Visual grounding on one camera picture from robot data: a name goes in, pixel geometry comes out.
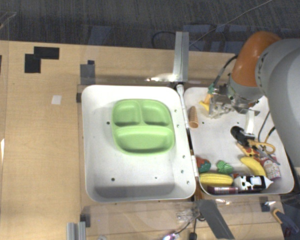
green plate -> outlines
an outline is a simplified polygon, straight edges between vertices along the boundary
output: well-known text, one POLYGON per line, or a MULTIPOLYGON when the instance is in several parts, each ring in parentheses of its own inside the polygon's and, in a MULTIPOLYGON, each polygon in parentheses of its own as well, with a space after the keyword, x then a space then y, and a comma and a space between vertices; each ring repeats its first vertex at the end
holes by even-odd
POLYGON ((112 136, 125 154, 161 154, 175 145, 170 112, 152 99, 123 99, 112 110, 112 136))

